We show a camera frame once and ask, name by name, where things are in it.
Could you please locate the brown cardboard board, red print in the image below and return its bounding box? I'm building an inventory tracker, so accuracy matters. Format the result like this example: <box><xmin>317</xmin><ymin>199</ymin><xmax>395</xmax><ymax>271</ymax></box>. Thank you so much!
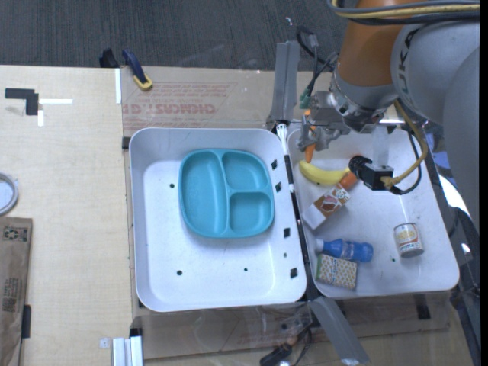
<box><xmin>120</xmin><ymin>66</ymin><xmax>451</xmax><ymax>360</ymax></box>

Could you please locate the black cylinder on white bracket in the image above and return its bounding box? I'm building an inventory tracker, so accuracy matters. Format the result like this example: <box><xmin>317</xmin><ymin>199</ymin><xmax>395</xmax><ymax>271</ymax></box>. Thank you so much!
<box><xmin>348</xmin><ymin>123</ymin><xmax>396</xmax><ymax>191</ymax></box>

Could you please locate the white and brown carton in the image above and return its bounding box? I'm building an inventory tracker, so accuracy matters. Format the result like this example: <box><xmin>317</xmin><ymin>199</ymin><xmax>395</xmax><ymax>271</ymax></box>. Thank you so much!
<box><xmin>301</xmin><ymin>183</ymin><xmax>352</xmax><ymax>231</ymax></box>

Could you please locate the orange toy carrot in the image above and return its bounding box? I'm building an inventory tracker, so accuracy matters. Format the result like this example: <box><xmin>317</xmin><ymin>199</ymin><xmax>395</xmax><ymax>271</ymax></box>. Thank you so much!
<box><xmin>303</xmin><ymin>108</ymin><xmax>317</xmax><ymax>164</ymax></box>

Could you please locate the orange toy sausage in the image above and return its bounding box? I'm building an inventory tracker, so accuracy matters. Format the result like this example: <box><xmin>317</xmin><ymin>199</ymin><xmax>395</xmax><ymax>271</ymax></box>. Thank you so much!
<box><xmin>339</xmin><ymin>171</ymin><xmax>359</xmax><ymax>191</ymax></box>

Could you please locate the blue divided plate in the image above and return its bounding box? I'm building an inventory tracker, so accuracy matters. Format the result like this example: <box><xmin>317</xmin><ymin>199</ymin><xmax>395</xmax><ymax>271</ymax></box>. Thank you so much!
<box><xmin>178</xmin><ymin>148</ymin><xmax>276</xmax><ymax>239</ymax></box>

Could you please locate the small white and orange can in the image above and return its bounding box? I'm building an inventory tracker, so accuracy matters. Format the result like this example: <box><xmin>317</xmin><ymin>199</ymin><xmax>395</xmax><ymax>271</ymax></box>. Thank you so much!
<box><xmin>393</xmin><ymin>222</ymin><xmax>425</xmax><ymax>259</ymax></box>

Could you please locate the orange patterned packet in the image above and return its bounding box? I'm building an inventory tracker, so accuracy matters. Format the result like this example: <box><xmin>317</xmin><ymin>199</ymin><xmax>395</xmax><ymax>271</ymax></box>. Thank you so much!
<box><xmin>315</xmin><ymin>253</ymin><xmax>359</xmax><ymax>291</ymax></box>

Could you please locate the grey tape roll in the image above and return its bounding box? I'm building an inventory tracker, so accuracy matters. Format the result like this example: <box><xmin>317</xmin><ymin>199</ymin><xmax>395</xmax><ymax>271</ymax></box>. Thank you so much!
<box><xmin>0</xmin><ymin>172</ymin><xmax>20</xmax><ymax>217</ymax></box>

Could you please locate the brown paper bag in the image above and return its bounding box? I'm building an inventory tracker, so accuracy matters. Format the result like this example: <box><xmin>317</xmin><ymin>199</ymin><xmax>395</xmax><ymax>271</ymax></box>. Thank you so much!
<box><xmin>0</xmin><ymin>216</ymin><xmax>34</xmax><ymax>366</ymax></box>

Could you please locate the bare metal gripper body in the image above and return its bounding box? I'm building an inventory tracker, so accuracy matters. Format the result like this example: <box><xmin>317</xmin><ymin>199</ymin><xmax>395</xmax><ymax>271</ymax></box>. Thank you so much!
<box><xmin>307</xmin><ymin>90</ymin><xmax>386</xmax><ymax>136</ymax></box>

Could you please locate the blue plastic bottle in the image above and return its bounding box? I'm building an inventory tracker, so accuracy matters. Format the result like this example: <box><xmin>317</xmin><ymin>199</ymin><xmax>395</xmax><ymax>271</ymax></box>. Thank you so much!
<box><xmin>314</xmin><ymin>237</ymin><xmax>374</xmax><ymax>264</ymax></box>

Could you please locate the yellow banana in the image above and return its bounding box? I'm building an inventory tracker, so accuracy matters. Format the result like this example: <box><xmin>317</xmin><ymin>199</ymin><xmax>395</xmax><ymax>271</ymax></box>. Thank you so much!
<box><xmin>298</xmin><ymin>159</ymin><xmax>352</xmax><ymax>187</ymax></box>

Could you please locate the white plastic tray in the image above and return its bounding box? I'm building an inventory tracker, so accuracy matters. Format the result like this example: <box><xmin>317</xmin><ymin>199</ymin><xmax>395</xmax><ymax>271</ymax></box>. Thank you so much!
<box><xmin>286</xmin><ymin>121</ymin><xmax>461</xmax><ymax>300</ymax></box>
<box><xmin>128</xmin><ymin>127</ymin><xmax>308</xmax><ymax>313</ymax></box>

